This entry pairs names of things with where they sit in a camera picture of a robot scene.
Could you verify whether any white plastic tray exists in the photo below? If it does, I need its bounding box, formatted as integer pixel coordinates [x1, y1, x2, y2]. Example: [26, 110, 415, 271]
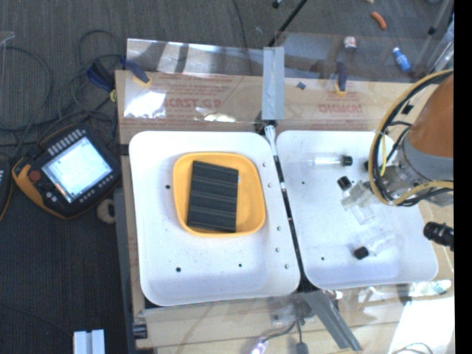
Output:
[275, 128, 440, 291]
[128, 130, 302, 308]

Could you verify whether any brown cardboard board red print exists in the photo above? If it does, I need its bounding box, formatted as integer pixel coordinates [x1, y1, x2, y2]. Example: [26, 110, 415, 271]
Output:
[114, 69, 455, 350]

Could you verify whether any clear plastic bottle black cap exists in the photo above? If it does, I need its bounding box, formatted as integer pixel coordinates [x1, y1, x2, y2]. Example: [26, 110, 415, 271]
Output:
[336, 176, 378, 226]
[307, 153, 354, 169]
[353, 232, 398, 261]

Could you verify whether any black cylinder on white bracket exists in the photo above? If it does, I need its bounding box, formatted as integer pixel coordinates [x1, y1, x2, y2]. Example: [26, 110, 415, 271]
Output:
[423, 221, 455, 251]

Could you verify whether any yellow plate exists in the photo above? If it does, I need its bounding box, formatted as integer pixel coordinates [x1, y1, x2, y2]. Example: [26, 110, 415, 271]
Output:
[172, 151, 267, 239]

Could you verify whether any blue bottle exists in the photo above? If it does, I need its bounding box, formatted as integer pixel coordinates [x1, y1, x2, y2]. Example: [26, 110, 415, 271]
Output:
[392, 46, 412, 73]

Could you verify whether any orange sausage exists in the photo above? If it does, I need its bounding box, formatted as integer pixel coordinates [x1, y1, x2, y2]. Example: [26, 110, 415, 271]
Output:
[370, 11, 388, 30]

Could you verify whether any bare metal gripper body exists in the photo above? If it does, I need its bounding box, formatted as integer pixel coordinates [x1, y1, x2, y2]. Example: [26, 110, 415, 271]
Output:
[369, 163, 420, 201]

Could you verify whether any black ribbed rectangular pad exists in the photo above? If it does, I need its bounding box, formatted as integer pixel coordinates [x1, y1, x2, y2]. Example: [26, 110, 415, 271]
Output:
[186, 160, 240, 234]

